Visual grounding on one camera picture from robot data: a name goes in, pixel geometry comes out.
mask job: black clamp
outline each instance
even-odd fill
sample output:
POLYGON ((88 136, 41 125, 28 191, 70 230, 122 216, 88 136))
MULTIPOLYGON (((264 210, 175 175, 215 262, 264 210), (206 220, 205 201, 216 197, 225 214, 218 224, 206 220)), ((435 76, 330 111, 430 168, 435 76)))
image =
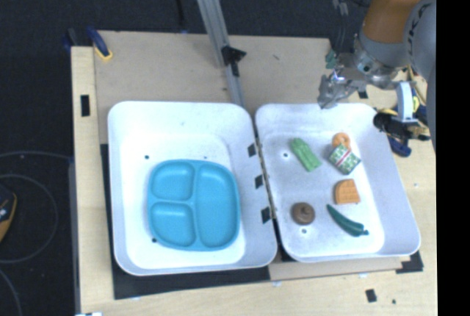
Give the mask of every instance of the black clamp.
POLYGON ((222 57, 225 66, 231 66, 232 74, 235 77, 240 77, 240 72, 238 69, 238 63, 247 53, 239 49, 232 48, 230 46, 225 46, 222 48, 222 57))
POLYGON ((430 140, 430 136, 424 133, 426 129, 418 123, 403 123, 395 120, 393 115, 388 113, 379 112, 373 121, 376 128, 387 134, 391 150, 402 157, 411 155, 411 148, 408 146, 409 140, 430 140))

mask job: blue plate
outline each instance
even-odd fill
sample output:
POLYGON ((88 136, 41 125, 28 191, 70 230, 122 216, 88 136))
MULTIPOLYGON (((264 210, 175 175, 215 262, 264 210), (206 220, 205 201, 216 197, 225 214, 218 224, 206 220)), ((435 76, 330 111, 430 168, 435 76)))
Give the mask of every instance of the blue plate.
POLYGON ((160 163, 148 184, 148 222, 152 235, 167 247, 187 251, 228 247, 240 226, 234 175, 207 161, 160 163))

